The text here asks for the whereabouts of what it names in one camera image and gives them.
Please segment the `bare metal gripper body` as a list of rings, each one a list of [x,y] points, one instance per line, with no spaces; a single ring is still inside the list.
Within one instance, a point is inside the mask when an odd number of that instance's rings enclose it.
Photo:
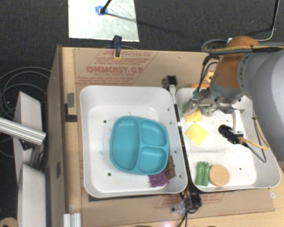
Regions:
[[[235,110],[233,105],[238,102],[238,99],[229,100],[215,92],[212,94],[210,88],[200,90],[197,99],[199,100],[199,108],[215,105],[217,111],[223,113],[232,113]]]

